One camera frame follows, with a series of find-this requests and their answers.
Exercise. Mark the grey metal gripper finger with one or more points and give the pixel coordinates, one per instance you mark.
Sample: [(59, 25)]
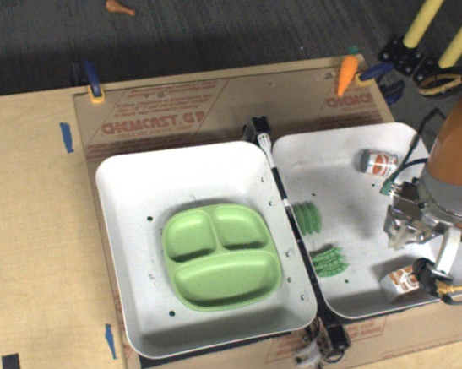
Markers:
[(396, 235), (419, 234)]

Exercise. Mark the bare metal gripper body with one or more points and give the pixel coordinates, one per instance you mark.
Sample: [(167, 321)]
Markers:
[(412, 203)]

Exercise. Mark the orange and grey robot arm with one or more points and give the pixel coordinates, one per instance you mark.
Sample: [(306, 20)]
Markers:
[(458, 147)]

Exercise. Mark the white and orange carton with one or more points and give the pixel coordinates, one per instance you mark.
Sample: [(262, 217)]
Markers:
[(398, 283)]

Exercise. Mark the white and orange can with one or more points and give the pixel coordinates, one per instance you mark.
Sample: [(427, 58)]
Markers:
[(377, 162)]

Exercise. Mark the white plastic tray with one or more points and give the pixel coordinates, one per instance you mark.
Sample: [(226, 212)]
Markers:
[(137, 243), (345, 206)]

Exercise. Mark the green toy pea pods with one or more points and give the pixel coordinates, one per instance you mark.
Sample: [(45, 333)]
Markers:
[(329, 262)]

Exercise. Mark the green ridged toy vegetable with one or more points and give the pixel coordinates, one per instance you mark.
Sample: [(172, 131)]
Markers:
[(307, 219)]

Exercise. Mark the thin black and white rod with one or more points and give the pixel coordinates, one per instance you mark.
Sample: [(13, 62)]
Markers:
[(285, 197)]

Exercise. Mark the orange toy carrot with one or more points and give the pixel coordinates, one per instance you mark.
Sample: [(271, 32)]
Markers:
[(347, 73)]

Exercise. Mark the green divided plate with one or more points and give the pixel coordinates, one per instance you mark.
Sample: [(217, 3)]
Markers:
[(222, 257)]

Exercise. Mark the brown cardboard board red print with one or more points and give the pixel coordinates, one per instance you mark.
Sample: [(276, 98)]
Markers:
[(170, 115)]

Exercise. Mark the brown toy chicken drumstick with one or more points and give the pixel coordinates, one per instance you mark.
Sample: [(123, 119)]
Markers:
[(117, 6)]

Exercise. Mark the black cylinder on white bracket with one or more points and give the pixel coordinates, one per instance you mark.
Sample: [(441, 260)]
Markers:
[(428, 275)]

